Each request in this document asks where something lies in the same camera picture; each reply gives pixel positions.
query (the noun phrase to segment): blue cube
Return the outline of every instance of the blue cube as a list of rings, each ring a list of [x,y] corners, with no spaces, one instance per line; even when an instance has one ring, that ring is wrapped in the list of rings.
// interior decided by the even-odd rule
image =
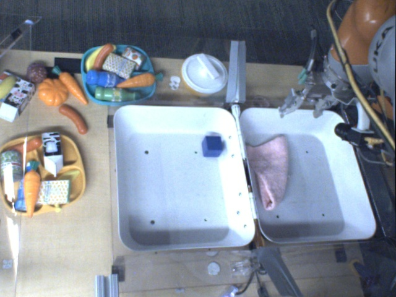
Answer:
[[[219,157],[223,151],[222,138],[220,136],[205,136],[202,141],[204,157]]]

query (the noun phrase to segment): pink cloth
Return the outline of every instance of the pink cloth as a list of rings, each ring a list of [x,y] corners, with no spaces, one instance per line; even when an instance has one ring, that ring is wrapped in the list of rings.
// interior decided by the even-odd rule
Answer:
[[[288,175],[288,148],[285,136],[257,147],[247,146],[247,160],[256,174],[262,205],[266,210],[274,209],[286,192]]]

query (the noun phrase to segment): blue bowl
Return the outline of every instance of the blue bowl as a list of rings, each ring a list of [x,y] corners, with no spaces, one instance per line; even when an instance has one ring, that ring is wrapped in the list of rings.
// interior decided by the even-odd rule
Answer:
[[[103,100],[98,100],[95,98],[95,88],[96,86],[92,85],[87,85],[87,72],[85,71],[85,60],[88,56],[90,56],[96,49],[98,49],[101,46],[96,46],[93,48],[90,48],[88,51],[84,53],[81,59],[81,76],[82,76],[82,84],[84,86],[85,93],[87,94],[88,98],[95,102],[98,103],[99,105],[105,105],[105,106],[124,106],[124,105],[133,105],[136,103],[140,103],[145,101],[146,99],[149,99],[155,92],[155,88],[157,86],[157,83],[154,82],[153,85],[149,87],[142,87],[142,88],[134,88],[134,92],[138,91],[140,93],[140,99],[138,100],[131,100],[131,101],[122,101],[122,102],[111,102],[111,101],[103,101]],[[144,61],[142,67],[140,68],[139,71],[135,71],[132,73],[132,76],[142,74],[144,72],[151,72],[154,74],[154,68],[153,64],[151,63],[150,58],[146,54],[146,52],[136,46],[132,45],[116,45],[116,49],[114,50],[114,53],[121,55],[123,51],[127,47],[132,47],[138,52],[142,53],[144,56],[146,56],[146,60]]]

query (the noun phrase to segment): white lid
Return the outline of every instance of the white lid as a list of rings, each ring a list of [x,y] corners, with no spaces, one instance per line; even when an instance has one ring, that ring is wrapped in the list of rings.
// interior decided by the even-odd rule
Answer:
[[[206,54],[188,57],[181,67],[185,82],[196,92],[219,92],[227,83],[228,73],[221,61]]]

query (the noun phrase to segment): toy pumpkin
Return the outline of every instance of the toy pumpkin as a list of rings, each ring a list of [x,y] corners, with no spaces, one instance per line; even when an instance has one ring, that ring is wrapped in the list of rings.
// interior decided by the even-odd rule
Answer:
[[[38,85],[38,98],[47,106],[60,106],[69,96],[69,91],[59,79],[46,78]]]

